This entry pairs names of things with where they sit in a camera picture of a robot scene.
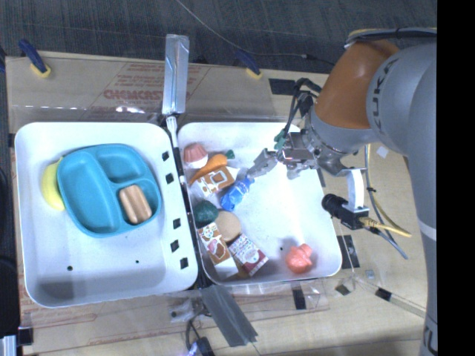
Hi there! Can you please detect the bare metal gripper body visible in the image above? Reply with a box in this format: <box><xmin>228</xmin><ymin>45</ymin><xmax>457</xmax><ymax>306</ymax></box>
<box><xmin>280</xmin><ymin>131</ymin><xmax>350</xmax><ymax>179</ymax></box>

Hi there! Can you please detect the blue clear plastic bottle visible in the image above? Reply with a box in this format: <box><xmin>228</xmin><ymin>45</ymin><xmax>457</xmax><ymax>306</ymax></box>
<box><xmin>219</xmin><ymin>175</ymin><xmax>256</xmax><ymax>213</ymax></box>

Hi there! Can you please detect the white plastic tray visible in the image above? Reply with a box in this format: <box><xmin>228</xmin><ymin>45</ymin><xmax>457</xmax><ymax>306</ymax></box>
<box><xmin>13</xmin><ymin>121</ymin><xmax>199</xmax><ymax>309</ymax></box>
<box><xmin>177</xmin><ymin>121</ymin><xmax>343</xmax><ymax>286</ymax></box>

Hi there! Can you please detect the orange carrot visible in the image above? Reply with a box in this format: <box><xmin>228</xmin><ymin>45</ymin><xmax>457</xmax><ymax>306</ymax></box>
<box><xmin>189</xmin><ymin>149</ymin><xmax>236</xmax><ymax>185</ymax></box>

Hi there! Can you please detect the tan round biscuit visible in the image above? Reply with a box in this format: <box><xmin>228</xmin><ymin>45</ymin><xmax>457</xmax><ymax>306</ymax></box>
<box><xmin>214</xmin><ymin>210</ymin><xmax>243</xmax><ymax>243</ymax></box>

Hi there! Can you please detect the pink and white cupcake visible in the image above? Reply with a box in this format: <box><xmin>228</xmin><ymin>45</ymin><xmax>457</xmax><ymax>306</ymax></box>
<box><xmin>183</xmin><ymin>142</ymin><xmax>209</xmax><ymax>170</ymax></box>

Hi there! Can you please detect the dark green broccoli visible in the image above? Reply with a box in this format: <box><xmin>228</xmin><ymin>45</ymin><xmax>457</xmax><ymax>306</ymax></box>
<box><xmin>193</xmin><ymin>200</ymin><xmax>220</xmax><ymax>229</ymax></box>

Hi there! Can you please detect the red and white carton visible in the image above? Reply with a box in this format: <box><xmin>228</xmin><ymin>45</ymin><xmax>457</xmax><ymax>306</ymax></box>
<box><xmin>226</xmin><ymin>233</ymin><xmax>269</xmax><ymax>277</ymax></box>

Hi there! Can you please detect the brown and white printed carton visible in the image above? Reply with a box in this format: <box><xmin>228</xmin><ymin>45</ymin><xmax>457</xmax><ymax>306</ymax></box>
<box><xmin>197</xmin><ymin>222</ymin><xmax>240</xmax><ymax>278</ymax></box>

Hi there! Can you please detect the orange pink toy food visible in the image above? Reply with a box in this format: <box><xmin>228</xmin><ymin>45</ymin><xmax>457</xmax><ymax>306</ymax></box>
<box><xmin>284</xmin><ymin>243</ymin><xmax>314</xmax><ymax>275</ymax></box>

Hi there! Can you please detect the brown cardboard board red print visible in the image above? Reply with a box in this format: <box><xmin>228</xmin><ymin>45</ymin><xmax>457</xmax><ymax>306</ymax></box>
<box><xmin>4</xmin><ymin>50</ymin><xmax>428</xmax><ymax>356</ymax></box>

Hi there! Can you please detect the blue divided plate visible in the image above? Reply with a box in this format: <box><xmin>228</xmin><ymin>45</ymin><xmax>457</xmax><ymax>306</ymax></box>
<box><xmin>56</xmin><ymin>143</ymin><xmax>163</xmax><ymax>239</ymax></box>

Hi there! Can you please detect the yellow banana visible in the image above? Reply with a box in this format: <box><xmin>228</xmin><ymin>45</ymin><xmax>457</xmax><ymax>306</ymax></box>
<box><xmin>41</xmin><ymin>156</ymin><xmax>67</xmax><ymax>212</ymax></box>

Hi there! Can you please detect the black cylinder on white bracket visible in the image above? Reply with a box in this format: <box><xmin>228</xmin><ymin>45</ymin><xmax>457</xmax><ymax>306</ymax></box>
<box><xmin>321</xmin><ymin>167</ymin><xmax>371</xmax><ymax>231</ymax></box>

